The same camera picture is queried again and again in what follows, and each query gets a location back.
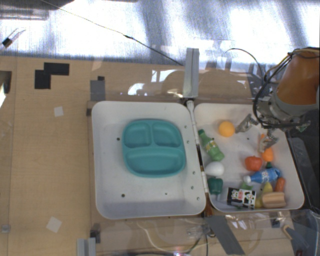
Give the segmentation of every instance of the blue bottle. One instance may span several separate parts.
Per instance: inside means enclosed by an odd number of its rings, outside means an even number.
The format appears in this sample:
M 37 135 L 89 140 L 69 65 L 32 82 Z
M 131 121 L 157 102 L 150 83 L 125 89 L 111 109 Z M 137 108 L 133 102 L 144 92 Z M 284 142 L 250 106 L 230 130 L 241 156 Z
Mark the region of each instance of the blue bottle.
M 276 181 L 281 176 L 280 170 L 277 168 L 269 168 L 264 170 L 256 171 L 255 174 L 249 176 L 246 175 L 243 177 L 245 183 L 257 182 L 257 183 L 266 183 Z

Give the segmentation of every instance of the black square marker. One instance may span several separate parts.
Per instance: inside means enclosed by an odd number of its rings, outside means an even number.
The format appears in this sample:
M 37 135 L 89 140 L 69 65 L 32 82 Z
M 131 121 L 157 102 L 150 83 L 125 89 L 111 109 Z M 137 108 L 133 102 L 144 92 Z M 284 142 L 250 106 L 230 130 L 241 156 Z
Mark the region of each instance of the black square marker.
M 34 72 L 34 89 L 51 89 L 51 76 L 45 74 L 44 70 Z
M 44 73 L 46 75 L 69 76 L 69 66 L 67 63 L 44 63 Z

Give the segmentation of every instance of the plastic bottle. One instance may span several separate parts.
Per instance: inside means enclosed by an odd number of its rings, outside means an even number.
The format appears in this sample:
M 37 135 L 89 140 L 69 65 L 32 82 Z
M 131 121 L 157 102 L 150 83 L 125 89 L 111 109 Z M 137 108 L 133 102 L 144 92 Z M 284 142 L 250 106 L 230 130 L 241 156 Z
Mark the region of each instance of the plastic bottle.
M 199 130 L 198 133 L 202 141 L 202 146 L 211 157 L 212 161 L 221 161 L 225 155 L 220 151 L 215 140 L 209 138 L 203 129 Z
M 246 175 L 243 177 L 245 183 L 257 182 L 266 183 L 276 181 L 281 176 L 280 170 L 277 168 L 269 168 L 256 171 L 252 176 Z
M 211 195 L 219 195 L 222 191 L 222 187 L 224 185 L 224 181 L 221 178 L 209 178 L 207 180 L 209 193 Z

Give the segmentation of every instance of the white cap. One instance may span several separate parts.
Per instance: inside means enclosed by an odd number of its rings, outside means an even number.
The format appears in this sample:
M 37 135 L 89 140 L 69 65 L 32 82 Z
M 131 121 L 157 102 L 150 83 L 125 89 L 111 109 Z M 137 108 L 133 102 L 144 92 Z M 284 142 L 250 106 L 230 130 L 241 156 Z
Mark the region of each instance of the white cap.
M 249 175 L 244 176 L 244 177 L 243 177 L 243 181 L 244 181 L 245 183 L 250 183 L 250 182 L 251 182 L 250 176 L 249 176 Z

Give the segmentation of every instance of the orange ball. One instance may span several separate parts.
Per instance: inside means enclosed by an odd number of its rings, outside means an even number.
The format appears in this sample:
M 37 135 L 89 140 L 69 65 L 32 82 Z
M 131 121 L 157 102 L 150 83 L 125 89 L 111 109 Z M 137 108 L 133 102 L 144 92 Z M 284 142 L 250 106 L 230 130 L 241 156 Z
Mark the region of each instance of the orange ball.
M 219 133 L 224 137 L 231 137 L 232 135 L 234 135 L 235 131 L 236 129 L 232 122 L 223 121 L 219 125 Z

